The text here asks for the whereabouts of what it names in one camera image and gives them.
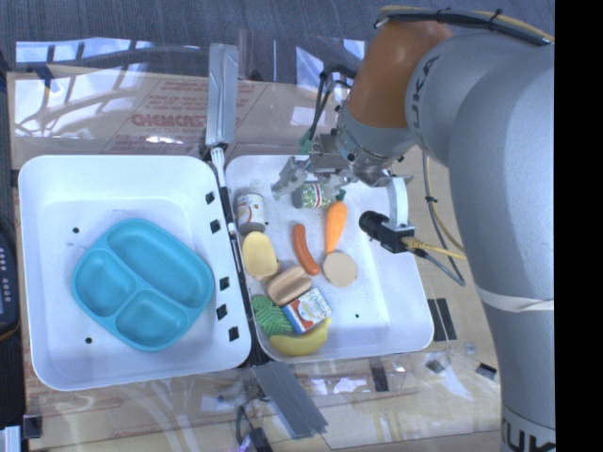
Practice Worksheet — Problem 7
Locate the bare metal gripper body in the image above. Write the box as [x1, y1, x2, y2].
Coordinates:
[308, 132, 406, 188]

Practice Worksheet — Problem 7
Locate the white can green print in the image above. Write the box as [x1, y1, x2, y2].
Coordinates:
[291, 182, 332, 210]

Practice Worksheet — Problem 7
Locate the orange carrot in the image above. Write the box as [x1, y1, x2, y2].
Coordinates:
[323, 188, 349, 256]

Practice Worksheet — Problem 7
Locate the white can orange print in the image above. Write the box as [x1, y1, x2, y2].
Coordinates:
[235, 192, 268, 234]

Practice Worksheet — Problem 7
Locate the orange sausage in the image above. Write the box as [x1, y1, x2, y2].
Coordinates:
[291, 222, 321, 277]

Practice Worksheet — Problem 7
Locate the pale yellow oval toy food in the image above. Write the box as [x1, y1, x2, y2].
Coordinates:
[241, 231, 280, 281]

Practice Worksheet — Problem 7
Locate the tan round biscuit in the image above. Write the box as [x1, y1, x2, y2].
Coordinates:
[321, 250, 359, 289]

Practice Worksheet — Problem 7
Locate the brown bread roll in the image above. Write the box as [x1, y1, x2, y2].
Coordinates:
[266, 265, 313, 307]

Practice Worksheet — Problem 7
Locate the white plastic tray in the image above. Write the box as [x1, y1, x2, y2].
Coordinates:
[17, 153, 253, 392]
[224, 153, 434, 363]

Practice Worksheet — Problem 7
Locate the white and red carton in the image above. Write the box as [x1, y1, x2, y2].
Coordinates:
[281, 287, 333, 336]

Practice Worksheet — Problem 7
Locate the green leafy toy vegetable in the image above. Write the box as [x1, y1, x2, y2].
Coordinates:
[251, 294, 294, 337]

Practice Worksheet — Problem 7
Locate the brown cardboard board red print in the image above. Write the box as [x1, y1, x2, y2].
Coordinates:
[7, 71, 503, 451]

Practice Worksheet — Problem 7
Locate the yellow banana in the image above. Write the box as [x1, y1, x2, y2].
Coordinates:
[268, 316, 333, 358]

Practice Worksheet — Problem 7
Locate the blue divided plate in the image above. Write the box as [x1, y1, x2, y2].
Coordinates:
[70, 218, 217, 352]

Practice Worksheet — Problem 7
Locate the black cylinder on white bracket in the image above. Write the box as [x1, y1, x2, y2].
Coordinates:
[358, 176, 416, 255]

